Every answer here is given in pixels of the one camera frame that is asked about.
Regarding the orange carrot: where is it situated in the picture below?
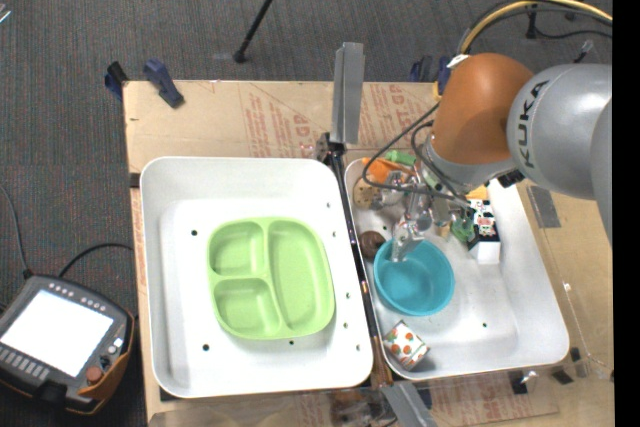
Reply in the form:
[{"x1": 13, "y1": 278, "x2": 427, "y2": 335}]
[{"x1": 360, "y1": 149, "x2": 417, "y2": 186}]

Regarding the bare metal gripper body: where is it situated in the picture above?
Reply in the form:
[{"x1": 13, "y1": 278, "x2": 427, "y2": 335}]
[{"x1": 382, "y1": 169, "x2": 454, "y2": 233}]

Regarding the black block with thin wires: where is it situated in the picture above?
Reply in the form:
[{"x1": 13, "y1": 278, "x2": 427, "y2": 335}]
[{"x1": 314, "y1": 132, "x2": 347, "y2": 162}]

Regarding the black cylinder on white bracket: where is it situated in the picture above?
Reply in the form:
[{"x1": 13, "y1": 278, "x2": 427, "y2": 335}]
[{"x1": 496, "y1": 167, "x2": 527, "y2": 190}]

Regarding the brown cardboard board red print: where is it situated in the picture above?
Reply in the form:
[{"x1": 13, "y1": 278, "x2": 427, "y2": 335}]
[{"x1": 122, "y1": 79, "x2": 614, "y2": 427}]

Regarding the tan chocolate chip biscuit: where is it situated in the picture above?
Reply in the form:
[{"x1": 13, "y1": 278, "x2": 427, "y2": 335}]
[{"x1": 352, "y1": 178, "x2": 380, "y2": 210}]

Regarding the white plastic tray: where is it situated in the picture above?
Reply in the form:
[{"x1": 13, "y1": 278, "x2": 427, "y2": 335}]
[
  {"x1": 138, "y1": 156, "x2": 375, "y2": 400},
  {"x1": 343, "y1": 157, "x2": 571, "y2": 381}
]

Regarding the white printed carton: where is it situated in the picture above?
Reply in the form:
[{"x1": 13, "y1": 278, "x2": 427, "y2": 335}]
[{"x1": 466, "y1": 198, "x2": 502, "y2": 265}]

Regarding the white can with orange print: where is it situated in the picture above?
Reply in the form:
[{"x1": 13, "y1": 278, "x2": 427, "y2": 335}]
[{"x1": 382, "y1": 318, "x2": 431, "y2": 372}]

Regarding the blue bowl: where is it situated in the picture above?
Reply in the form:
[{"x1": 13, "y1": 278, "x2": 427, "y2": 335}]
[{"x1": 372, "y1": 238, "x2": 456, "y2": 317}]

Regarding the brown doughnut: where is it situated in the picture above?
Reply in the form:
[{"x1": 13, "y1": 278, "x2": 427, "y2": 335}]
[{"x1": 358, "y1": 230, "x2": 387, "y2": 260}]

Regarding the green divided plate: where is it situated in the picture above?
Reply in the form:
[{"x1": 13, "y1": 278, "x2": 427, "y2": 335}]
[{"x1": 206, "y1": 216, "x2": 337, "y2": 341}]

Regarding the thin black rod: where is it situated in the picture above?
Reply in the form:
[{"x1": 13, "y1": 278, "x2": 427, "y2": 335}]
[{"x1": 323, "y1": 148, "x2": 394, "y2": 389}]

